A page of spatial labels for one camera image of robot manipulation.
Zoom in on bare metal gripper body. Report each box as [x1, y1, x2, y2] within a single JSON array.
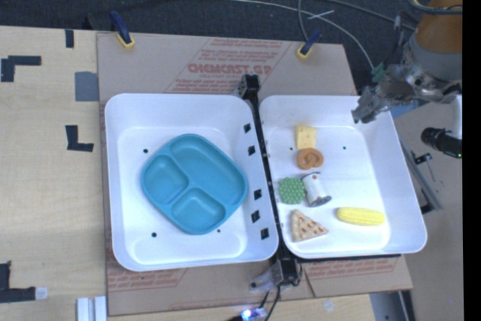
[[373, 62, 463, 105]]

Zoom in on yellow cheese wedge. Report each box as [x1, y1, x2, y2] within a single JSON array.
[[295, 124, 319, 151]]

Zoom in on white plastic tray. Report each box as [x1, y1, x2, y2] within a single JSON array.
[[258, 94, 428, 260], [104, 92, 280, 273]]

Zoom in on orange pretzel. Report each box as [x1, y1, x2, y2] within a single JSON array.
[[295, 147, 325, 171]]

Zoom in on small white can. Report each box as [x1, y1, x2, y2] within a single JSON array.
[[301, 171, 333, 208]]

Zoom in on yellow corn cob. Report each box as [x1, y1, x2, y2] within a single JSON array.
[[335, 206, 387, 228]]

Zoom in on green grapes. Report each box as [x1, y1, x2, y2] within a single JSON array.
[[277, 176, 307, 205]]

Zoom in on thin black rod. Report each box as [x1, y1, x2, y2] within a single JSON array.
[[248, 92, 291, 263]]

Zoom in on pizza slice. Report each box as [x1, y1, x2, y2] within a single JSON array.
[[289, 208, 330, 243]]

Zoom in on brown cardboard board red print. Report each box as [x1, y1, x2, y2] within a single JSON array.
[[95, 31, 414, 317]]

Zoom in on blue divided plate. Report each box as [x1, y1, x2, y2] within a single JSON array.
[[140, 132, 250, 237]]

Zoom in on black cylinder on white bracket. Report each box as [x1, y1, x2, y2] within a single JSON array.
[[420, 93, 464, 159]]

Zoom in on black block with thin wires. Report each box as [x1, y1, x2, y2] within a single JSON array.
[[275, 257, 302, 287]]

